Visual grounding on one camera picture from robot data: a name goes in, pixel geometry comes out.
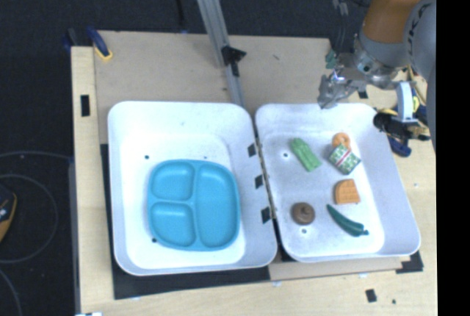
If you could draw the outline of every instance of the green toy cucumber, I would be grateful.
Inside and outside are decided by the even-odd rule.
[[[338,226],[345,230],[349,235],[352,235],[354,237],[359,237],[361,235],[369,235],[369,232],[364,228],[364,225],[362,223],[355,222],[354,220],[346,218],[343,214],[338,212],[338,210],[336,210],[329,204],[326,206],[326,208],[328,209],[328,212],[330,213],[332,219],[334,219]]]

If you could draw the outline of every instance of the dark floor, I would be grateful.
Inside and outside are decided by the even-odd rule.
[[[0,0],[0,183],[18,211],[0,243],[0,316],[74,315],[68,157],[71,70],[62,36],[99,29],[204,32],[195,0]],[[369,0],[348,0],[348,49]],[[328,37],[331,0],[222,0],[229,34]],[[39,151],[14,154],[12,151]]]

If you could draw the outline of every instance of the blue divided plate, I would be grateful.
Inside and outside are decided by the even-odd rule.
[[[148,222],[162,245],[187,251],[228,247],[239,233],[240,201],[232,172],[217,163],[162,162],[148,183]]]

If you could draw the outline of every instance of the black cable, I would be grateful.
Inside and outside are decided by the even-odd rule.
[[[370,4],[364,2],[363,0],[349,0],[357,7],[365,7],[366,9],[369,8]]]
[[[333,0],[333,6],[336,8],[341,21],[336,35],[336,40],[333,44],[333,50],[340,52],[344,45],[344,38],[346,37],[349,8],[345,0]]]
[[[16,309],[18,310],[18,316],[23,316],[23,310],[21,309],[20,298],[18,297],[18,294],[16,293],[15,286],[13,286],[13,283],[10,281],[8,276],[1,269],[0,269],[0,276],[5,280],[5,282],[7,283],[7,286],[10,288],[13,294],[13,299],[15,300]]]
[[[34,251],[32,254],[20,257],[19,259],[0,259],[0,264],[17,264],[19,262],[23,262],[23,261],[32,259],[33,257],[37,256],[38,254],[40,254],[41,252],[43,252],[47,248],[49,243],[54,239],[57,228],[59,227],[59,210],[57,208],[57,203],[54,200],[54,197],[53,197],[52,193],[49,191],[49,189],[45,185],[37,182],[33,178],[30,178],[30,177],[24,176],[24,175],[18,175],[18,174],[14,174],[14,173],[0,175],[0,179],[8,179],[8,178],[21,179],[21,180],[24,180],[24,181],[27,181],[27,182],[31,182],[31,183],[35,184],[36,186],[38,186],[39,188],[41,188],[46,193],[46,195],[51,199],[52,207],[54,209],[54,226],[53,226],[53,229],[52,229],[52,233],[50,234],[48,239],[36,251]]]

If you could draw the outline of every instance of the white tray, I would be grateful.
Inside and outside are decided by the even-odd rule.
[[[386,134],[373,125],[375,113],[365,104],[340,104],[333,109],[320,109],[318,104],[268,104],[257,111],[261,155],[281,242],[297,261],[406,256],[418,249],[419,230]],[[350,136],[352,152],[361,159],[348,176],[328,161],[337,132]],[[322,161],[310,173],[289,147],[294,137],[306,141]],[[361,202],[335,205],[334,185],[351,178]],[[290,214],[292,205],[301,201],[316,212],[307,226],[296,224]],[[352,237],[342,231],[328,214],[327,204],[364,224],[369,235]]]
[[[261,267],[278,249],[248,113],[234,104],[124,101],[108,115],[109,173],[115,258],[136,276]],[[182,251],[152,240],[146,215],[151,170],[169,159],[216,162],[235,175],[241,224],[237,239],[219,251]]]

